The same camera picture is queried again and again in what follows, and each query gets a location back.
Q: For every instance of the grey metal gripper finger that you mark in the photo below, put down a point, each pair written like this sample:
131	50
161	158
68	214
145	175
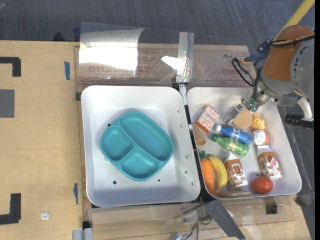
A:
241	107
233	113

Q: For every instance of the red tomato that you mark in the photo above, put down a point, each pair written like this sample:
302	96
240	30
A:
263	184

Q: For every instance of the green bottle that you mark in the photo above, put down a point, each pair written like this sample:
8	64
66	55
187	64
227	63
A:
232	145

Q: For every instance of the tan bread slice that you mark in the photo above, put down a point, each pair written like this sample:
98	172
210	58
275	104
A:
243	120

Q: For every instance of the white plastic tray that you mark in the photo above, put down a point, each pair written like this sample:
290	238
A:
285	139
140	194

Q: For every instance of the orange carrot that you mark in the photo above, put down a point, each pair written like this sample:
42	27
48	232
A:
208	174

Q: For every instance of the black cylinder on white bracket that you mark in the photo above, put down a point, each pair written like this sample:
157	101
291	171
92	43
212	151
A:
300	120

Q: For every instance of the yellow toy corn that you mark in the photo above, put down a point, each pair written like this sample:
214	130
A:
258	124

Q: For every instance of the yellow banana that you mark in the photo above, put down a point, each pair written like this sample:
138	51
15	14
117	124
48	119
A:
221	171

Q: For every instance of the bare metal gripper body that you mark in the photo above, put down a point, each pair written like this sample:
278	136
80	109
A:
260	98

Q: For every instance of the brown and white carton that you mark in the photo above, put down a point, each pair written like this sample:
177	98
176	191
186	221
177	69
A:
270	164
236	174

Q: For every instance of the teal divided plate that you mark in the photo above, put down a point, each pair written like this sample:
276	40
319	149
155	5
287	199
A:
140	144

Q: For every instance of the blue bottle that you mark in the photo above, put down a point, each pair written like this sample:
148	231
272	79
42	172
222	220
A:
235	134

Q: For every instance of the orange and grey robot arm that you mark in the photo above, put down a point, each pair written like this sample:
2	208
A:
280	59

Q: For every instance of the red and white brick carton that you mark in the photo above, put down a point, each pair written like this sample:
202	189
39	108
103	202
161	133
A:
207	119

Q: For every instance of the white dotted ball orange base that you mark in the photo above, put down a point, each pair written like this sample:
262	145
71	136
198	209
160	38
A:
258	137

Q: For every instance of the tan waffle ice cream cone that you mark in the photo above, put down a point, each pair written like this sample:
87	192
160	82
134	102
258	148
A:
200	135

